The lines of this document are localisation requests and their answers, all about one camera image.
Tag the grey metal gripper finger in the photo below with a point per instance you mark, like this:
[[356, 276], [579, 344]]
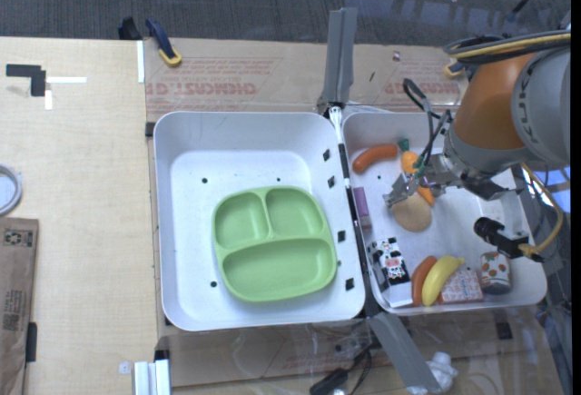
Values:
[[408, 182], [393, 196]]

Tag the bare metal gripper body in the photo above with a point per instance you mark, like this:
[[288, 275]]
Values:
[[442, 175]]

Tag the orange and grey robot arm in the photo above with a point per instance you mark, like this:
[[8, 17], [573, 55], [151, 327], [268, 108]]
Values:
[[495, 111]]

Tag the orange toy carrot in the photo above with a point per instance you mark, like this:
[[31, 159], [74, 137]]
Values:
[[408, 159]]

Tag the tan round biscuit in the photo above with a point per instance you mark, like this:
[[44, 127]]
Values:
[[414, 216]]

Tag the small purple carton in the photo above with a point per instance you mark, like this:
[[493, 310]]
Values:
[[361, 204]]

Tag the orange toy sausage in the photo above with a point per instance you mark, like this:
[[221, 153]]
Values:
[[374, 156], [420, 277]]

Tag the white plastic tray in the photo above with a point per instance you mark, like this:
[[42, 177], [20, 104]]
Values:
[[190, 211], [458, 225]]

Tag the cow print milk carton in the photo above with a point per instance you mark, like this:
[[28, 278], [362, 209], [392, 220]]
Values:
[[391, 268]]

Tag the yellow banana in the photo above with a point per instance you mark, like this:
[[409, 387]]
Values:
[[438, 277]]

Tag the white can with orange print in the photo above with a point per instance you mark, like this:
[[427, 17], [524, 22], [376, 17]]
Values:
[[495, 273]]

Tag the pink patterned packet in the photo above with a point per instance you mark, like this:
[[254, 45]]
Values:
[[463, 286]]

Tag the green divided plate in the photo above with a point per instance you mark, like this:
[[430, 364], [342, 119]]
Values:
[[272, 248]]

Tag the brown cardboard board red print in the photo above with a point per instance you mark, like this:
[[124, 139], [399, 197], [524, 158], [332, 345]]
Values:
[[254, 80]]

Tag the crumpled white tissue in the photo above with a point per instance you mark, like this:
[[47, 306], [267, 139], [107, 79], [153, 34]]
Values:
[[442, 370]]

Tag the brown paper bag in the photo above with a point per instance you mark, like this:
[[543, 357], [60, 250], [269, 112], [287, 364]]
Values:
[[16, 293]]

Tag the black cylinder on white bracket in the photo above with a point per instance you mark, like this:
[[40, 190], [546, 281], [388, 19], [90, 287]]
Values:
[[497, 235]]

